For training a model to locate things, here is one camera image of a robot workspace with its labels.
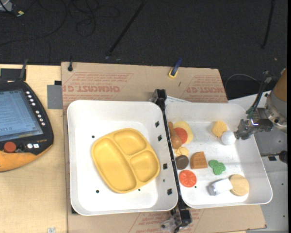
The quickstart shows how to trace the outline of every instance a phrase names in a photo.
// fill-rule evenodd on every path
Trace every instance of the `yellow plate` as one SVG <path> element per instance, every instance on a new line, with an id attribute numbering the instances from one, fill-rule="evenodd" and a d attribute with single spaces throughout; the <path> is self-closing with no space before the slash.
<path id="1" fill-rule="evenodd" d="M 127 193 L 152 181 L 160 162 L 145 137 L 135 129 L 114 131 L 92 146 L 94 163 L 111 190 Z"/>

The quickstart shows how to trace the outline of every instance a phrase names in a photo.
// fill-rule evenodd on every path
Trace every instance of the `orange slice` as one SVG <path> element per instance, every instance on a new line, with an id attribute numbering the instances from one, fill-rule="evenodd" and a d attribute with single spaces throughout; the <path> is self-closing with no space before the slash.
<path id="1" fill-rule="evenodd" d="M 196 175 L 189 170 L 183 170 L 179 174 L 180 183 L 185 187 L 192 187 L 197 182 Z"/>

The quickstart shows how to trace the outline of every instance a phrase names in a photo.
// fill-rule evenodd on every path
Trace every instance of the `beige round disc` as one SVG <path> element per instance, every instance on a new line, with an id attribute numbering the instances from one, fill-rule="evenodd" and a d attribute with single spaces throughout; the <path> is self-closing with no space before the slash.
<path id="1" fill-rule="evenodd" d="M 235 196 L 244 196 L 249 193 L 249 182 L 244 176 L 240 174 L 234 174 L 229 177 L 229 180 L 233 186 L 233 189 L 230 191 Z"/>

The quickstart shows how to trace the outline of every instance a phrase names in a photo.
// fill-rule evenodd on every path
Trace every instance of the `cardboard box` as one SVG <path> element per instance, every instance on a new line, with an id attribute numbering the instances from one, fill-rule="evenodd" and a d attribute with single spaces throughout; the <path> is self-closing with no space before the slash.
<path id="1" fill-rule="evenodd" d="M 168 96 L 191 102 L 227 102 L 219 70 L 180 67 L 170 79 L 170 67 L 116 64 L 62 63 L 65 162 L 68 229 L 73 233 L 162 232 L 167 212 L 125 213 L 81 216 L 73 213 L 70 202 L 69 149 L 66 110 L 75 100 L 148 101 L 155 89 L 165 89 Z M 259 205 L 190 209 L 193 222 L 181 230 L 187 233 L 217 233 L 265 228 Z"/>

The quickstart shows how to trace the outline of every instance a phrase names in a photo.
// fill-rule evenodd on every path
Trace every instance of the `tomato slice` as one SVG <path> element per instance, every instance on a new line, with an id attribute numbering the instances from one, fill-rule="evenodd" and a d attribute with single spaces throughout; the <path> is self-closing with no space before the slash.
<path id="1" fill-rule="evenodd" d="M 185 187 L 192 187 L 197 182 L 196 175 L 189 170 L 183 170 L 179 174 L 180 183 Z"/>
<path id="2" fill-rule="evenodd" d="M 174 128 L 174 131 L 176 134 L 180 137 L 182 144 L 186 143 L 188 139 L 188 133 L 183 128 Z"/>

